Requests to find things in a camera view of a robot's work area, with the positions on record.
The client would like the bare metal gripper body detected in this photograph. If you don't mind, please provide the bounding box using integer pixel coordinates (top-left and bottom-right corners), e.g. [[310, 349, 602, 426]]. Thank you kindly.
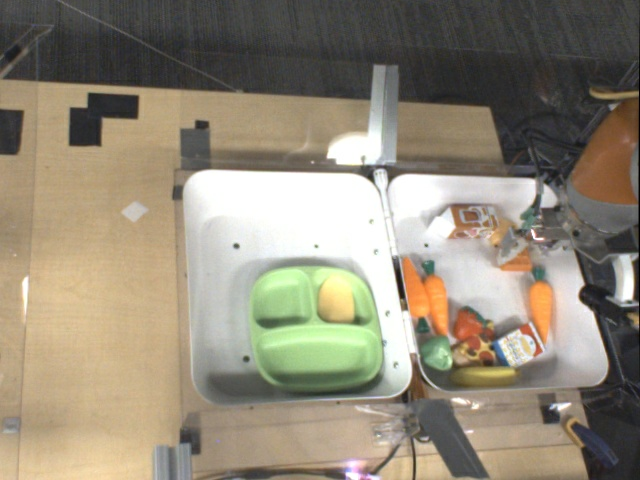
[[536, 206, 622, 264]]

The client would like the tan toy bread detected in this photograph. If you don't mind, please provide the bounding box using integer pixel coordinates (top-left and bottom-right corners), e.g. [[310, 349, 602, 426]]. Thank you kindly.
[[488, 219, 516, 248]]

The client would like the orange toy wedge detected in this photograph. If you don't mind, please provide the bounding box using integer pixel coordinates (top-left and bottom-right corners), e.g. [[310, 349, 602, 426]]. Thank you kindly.
[[499, 247, 534, 273]]

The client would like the orange and white carton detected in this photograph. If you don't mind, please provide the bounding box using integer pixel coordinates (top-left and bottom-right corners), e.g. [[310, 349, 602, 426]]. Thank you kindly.
[[425, 203, 502, 241]]

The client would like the white plastic tray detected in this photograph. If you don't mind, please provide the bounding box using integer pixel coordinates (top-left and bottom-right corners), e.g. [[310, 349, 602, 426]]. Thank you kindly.
[[387, 173, 611, 395], [181, 168, 414, 407]]

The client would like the orange carrot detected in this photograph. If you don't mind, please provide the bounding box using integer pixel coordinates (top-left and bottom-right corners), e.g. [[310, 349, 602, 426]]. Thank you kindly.
[[421, 259, 450, 338], [400, 256, 432, 335], [528, 266, 555, 346]]

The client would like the red toy strawberry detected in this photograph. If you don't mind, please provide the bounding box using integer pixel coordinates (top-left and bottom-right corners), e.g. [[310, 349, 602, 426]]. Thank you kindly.
[[452, 305, 497, 342]]

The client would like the blue and white carton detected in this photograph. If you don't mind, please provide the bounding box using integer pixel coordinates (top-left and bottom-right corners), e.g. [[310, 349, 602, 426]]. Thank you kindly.
[[491, 321, 547, 369]]

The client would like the pizza slice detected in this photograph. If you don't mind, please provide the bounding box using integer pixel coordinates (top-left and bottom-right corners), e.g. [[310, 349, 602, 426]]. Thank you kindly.
[[450, 335, 498, 368]]

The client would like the green toy pepper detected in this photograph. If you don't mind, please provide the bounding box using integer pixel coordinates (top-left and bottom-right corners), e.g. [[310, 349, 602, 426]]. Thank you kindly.
[[418, 334, 455, 372]]

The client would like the yellow banana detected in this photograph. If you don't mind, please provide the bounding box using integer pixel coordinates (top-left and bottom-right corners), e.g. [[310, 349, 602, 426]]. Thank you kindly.
[[449, 365, 522, 389]]

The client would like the green divided plate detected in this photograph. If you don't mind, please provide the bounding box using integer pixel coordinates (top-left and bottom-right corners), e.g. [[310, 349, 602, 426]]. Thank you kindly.
[[248, 265, 386, 395]]

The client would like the black cylinder on white bracket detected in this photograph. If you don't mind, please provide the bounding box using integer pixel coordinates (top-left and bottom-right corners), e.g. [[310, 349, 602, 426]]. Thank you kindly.
[[578, 251, 640, 325]]

